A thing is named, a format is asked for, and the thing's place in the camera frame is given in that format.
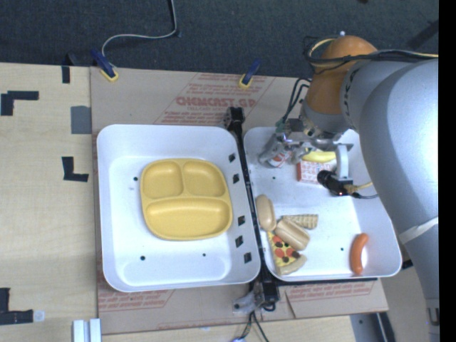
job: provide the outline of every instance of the yellow divided dish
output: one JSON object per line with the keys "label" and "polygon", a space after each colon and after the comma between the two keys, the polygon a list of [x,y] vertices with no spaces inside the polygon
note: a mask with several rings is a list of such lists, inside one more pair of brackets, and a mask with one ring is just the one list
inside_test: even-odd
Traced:
{"label": "yellow divided dish", "polygon": [[154,161],[142,171],[140,191],[147,227],[159,238],[206,239],[225,232],[232,223],[227,183],[211,162]]}

